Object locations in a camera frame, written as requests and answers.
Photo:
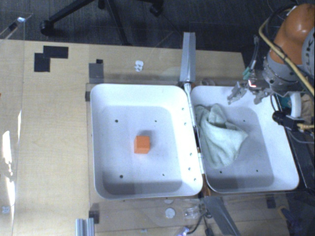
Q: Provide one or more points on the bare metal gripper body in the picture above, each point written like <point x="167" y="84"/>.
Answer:
<point x="258" y="84"/>

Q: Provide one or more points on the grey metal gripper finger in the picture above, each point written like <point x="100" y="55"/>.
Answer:
<point x="261" y="96"/>
<point x="236" y="92"/>

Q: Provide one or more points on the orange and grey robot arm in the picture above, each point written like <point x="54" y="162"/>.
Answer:
<point x="292" y="40"/>

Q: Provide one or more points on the pale green cloth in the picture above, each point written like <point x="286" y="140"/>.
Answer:
<point x="221" y="141"/>

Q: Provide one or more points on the white plastic tray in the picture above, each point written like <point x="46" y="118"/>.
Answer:
<point x="268" y="154"/>
<point x="137" y="171"/>

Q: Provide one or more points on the orange cube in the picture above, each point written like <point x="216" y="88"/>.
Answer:
<point x="142" y="144"/>

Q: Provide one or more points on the black cylinder on white bracket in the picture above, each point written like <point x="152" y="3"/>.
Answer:
<point x="288" y="122"/>

